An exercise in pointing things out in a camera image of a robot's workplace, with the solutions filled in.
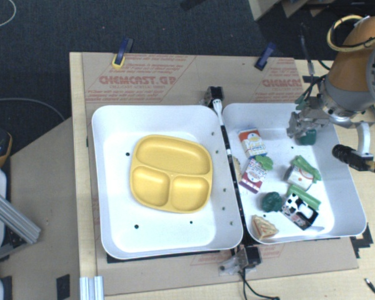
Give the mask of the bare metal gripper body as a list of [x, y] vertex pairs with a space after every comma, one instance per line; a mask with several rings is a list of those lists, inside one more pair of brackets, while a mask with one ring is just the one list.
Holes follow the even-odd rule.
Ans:
[[339, 106], [322, 106], [319, 108], [307, 106], [295, 114], [295, 129], [323, 128], [329, 123], [352, 129], [362, 123], [352, 120], [356, 114], [356, 111], [348, 111]]

